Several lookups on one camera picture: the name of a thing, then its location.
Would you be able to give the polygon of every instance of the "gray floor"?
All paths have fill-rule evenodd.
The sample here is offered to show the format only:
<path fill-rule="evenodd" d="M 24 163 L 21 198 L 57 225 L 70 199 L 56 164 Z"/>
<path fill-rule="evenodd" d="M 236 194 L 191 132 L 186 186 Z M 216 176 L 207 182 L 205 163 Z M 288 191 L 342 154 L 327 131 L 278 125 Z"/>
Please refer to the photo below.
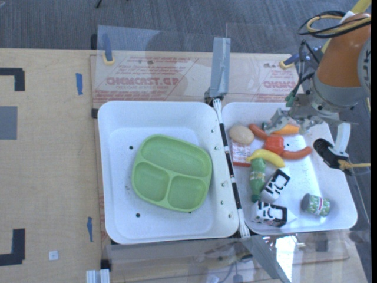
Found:
<path fill-rule="evenodd" d="M 0 1 L 2 48 L 90 49 L 98 26 L 110 25 L 221 37 L 230 32 L 233 52 L 295 54 L 304 39 L 296 33 L 302 23 L 324 11 L 350 10 L 358 0 L 103 0 L 99 8 L 98 0 Z M 313 47 L 324 43 L 305 39 Z M 365 102 L 342 118 L 358 123 L 348 153 L 355 162 L 370 162 Z M 360 170 L 348 181 L 359 209 L 354 238 L 371 281 L 371 176 Z"/>

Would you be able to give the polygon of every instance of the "potato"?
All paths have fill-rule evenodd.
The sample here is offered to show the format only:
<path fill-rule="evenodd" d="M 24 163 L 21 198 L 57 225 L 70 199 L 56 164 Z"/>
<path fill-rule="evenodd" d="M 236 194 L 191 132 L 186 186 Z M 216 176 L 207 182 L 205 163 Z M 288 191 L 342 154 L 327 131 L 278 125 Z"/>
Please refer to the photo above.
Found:
<path fill-rule="evenodd" d="M 254 140 L 254 133 L 242 125 L 234 125 L 229 129 L 229 137 L 240 144 L 250 144 Z"/>

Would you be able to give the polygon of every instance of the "yellow banana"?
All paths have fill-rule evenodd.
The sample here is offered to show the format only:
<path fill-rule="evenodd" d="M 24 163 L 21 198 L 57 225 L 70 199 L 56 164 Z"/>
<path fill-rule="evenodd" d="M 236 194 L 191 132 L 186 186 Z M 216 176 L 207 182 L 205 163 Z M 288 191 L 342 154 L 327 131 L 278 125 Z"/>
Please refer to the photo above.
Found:
<path fill-rule="evenodd" d="M 246 160 L 249 162 L 255 158 L 262 158 L 276 167 L 285 167 L 284 160 L 279 155 L 270 150 L 257 149 L 253 152 L 252 155 L 247 157 Z"/>

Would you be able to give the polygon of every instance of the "wooden table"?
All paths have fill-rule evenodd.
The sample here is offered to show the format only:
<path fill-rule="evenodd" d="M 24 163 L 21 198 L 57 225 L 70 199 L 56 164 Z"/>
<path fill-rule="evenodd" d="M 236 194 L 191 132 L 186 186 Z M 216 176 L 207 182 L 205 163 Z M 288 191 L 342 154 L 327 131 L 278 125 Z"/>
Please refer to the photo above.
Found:
<path fill-rule="evenodd" d="M 0 139 L 0 261 L 10 264 L 0 266 L 1 282 L 84 282 L 87 270 L 100 268 L 95 54 L 0 49 L 2 68 L 25 72 L 24 91 L 15 91 L 13 76 L 0 75 L 0 114 L 12 107 L 16 117 L 15 137 Z M 301 282 L 318 282 L 319 273 L 326 282 L 366 282 L 354 244 L 345 244 L 347 258 L 302 264 L 296 276 Z"/>

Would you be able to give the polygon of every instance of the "white tray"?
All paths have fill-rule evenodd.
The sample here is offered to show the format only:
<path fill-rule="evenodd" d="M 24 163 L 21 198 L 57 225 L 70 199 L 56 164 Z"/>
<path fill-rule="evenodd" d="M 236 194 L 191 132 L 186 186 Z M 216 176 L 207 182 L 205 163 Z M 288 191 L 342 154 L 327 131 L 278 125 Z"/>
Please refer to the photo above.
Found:
<path fill-rule="evenodd" d="M 254 123 L 260 126 L 262 122 L 268 121 L 278 108 L 286 109 L 285 105 L 280 103 L 227 104 L 222 112 L 226 133 L 234 124 L 248 126 Z M 310 128 L 309 132 L 303 136 L 284 136 L 286 149 L 293 151 L 306 146 L 313 147 L 313 142 L 318 138 L 324 138 L 334 144 L 329 126 L 325 123 Z M 251 152 L 262 148 L 262 146 L 263 141 L 255 138 L 251 143 Z M 254 223 L 250 220 L 252 206 L 249 186 L 250 170 L 244 167 L 234 167 L 245 222 L 253 232 L 261 235 L 275 235 L 329 231 L 348 229 L 356 223 L 358 218 L 356 206 L 343 172 L 325 165 L 323 159 L 314 150 L 310 156 L 304 159 L 285 160 L 285 164 L 290 169 L 291 179 L 274 204 L 287 207 L 298 218 L 281 228 Z M 266 178 L 275 170 L 267 163 Z M 327 217 L 318 217 L 300 210 L 301 199 L 306 193 L 330 199 L 330 213 Z"/>
<path fill-rule="evenodd" d="M 239 218 L 216 112 L 204 103 L 110 101 L 98 112 L 105 227 L 120 244 L 224 238 Z M 140 199 L 131 170 L 140 144 L 154 134 L 202 147 L 213 162 L 206 200 L 191 213 L 168 210 Z"/>

